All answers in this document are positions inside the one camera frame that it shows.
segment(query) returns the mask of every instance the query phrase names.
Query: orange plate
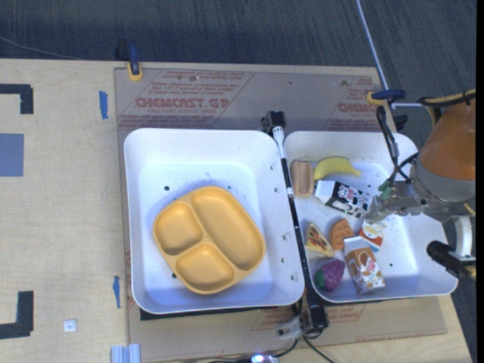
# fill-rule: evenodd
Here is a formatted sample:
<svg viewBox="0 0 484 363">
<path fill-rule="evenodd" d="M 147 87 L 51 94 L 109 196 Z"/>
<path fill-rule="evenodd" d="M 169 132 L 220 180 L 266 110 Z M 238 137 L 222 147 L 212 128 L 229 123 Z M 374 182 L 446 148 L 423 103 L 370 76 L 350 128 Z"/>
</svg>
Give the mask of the orange plate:
<svg viewBox="0 0 484 363">
<path fill-rule="evenodd" d="M 225 189 L 198 188 L 165 207 L 153 236 L 180 281 L 200 294 L 217 293 L 254 271 L 265 241 L 242 205 Z"/>
</svg>

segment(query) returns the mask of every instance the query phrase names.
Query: black corner marker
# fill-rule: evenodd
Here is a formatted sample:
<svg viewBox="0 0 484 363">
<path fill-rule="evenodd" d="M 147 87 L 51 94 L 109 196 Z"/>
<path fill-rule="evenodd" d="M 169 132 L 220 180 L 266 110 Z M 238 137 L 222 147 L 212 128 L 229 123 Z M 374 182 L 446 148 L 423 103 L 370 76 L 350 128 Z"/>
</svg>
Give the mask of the black corner marker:
<svg viewBox="0 0 484 363">
<path fill-rule="evenodd" d="M 28 337 L 33 331 L 33 291 L 19 292 L 14 323 L 0 324 L 0 339 Z"/>
<path fill-rule="evenodd" d="M 33 114 L 33 89 L 30 85 L 0 84 L 0 94 L 19 94 L 20 114 Z"/>
</svg>

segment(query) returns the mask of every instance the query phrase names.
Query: toy banana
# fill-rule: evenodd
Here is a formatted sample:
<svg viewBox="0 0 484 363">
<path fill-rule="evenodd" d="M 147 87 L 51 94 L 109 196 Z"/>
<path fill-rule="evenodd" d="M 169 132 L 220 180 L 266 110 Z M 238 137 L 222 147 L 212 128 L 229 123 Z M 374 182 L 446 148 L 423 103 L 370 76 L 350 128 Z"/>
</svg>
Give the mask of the toy banana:
<svg viewBox="0 0 484 363">
<path fill-rule="evenodd" d="M 345 157 L 326 157 L 321 160 L 315 168 L 315 181 L 325 178 L 331 173 L 352 173 L 357 176 L 361 175 L 361 171 L 355 169 Z"/>
</svg>

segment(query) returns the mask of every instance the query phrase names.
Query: toy pizza slice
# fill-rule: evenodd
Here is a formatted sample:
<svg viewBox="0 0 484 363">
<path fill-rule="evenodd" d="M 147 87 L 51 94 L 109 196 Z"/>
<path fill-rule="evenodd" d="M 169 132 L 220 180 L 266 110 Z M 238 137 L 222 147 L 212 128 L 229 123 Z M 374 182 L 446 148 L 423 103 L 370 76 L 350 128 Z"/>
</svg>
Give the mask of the toy pizza slice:
<svg viewBox="0 0 484 363">
<path fill-rule="evenodd" d="M 344 248 L 344 239 L 348 237 L 354 237 L 355 234 L 351 229 L 347 219 L 340 219 L 337 221 L 330 230 L 330 242 L 333 250 L 341 250 Z"/>
<path fill-rule="evenodd" d="M 309 223 L 306 232 L 306 247 L 326 257 L 334 255 L 333 247 L 331 247 L 324 234 L 313 223 Z"/>
</svg>

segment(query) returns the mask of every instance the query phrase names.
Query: table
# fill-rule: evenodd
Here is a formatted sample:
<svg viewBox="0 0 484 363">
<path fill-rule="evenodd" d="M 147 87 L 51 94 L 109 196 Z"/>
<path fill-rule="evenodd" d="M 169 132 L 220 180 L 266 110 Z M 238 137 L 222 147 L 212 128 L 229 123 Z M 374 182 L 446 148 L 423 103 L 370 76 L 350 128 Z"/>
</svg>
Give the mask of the table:
<svg viewBox="0 0 484 363">
<path fill-rule="evenodd" d="M 23 135 L 22 175 L 0 176 L 0 323 L 18 320 L 18 292 L 33 291 L 34 296 L 33 331 L 28 337 L 0 340 L 3 361 L 109 361 L 111 346 L 129 345 L 117 67 L 126 63 L 0 60 L 0 83 L 28 84 L 34 93 L 33 114 L 20 114 L 18 95 L 0 95 L 0 133 Z M 358 72 L 342 67 L 240 68 Z M 100 104 L 107 105 L 107 118 Z M 119 302 L 113 288 L 117 283 Z M 471 361 L 451 297 L 440 296 L 438 304 L 446 334 L 324 350 L 336 361 Z M 296 349 L 281 361 L 317 359 L 311 349 Z"/>
</svg>

